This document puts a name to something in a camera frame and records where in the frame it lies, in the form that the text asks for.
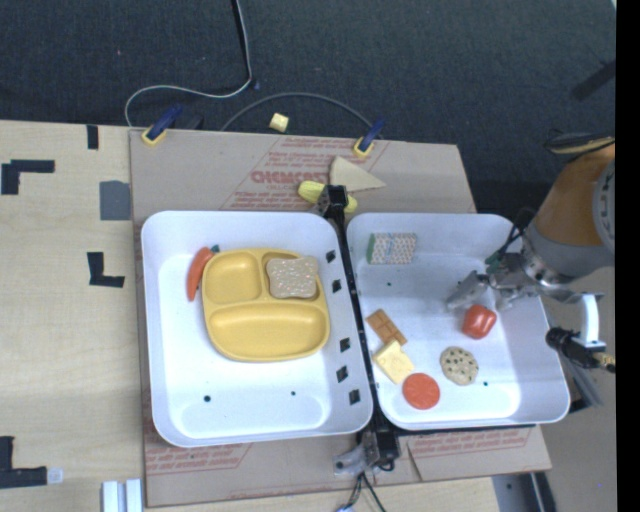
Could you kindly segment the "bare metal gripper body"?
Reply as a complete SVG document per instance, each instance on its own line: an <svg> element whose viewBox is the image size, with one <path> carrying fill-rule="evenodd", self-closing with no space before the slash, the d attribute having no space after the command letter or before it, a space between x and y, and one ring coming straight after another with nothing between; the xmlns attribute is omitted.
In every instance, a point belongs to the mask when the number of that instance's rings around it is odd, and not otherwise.
<svg viewBox="0 0 640 512"><path fill-rule="evenodd" d="M500 253L486 259L489 286L498 289L522 289L525 297L545 296L559 302L571 302L576 293L569 288L570 277L556 272L544 261L526 252Z"/></svg>

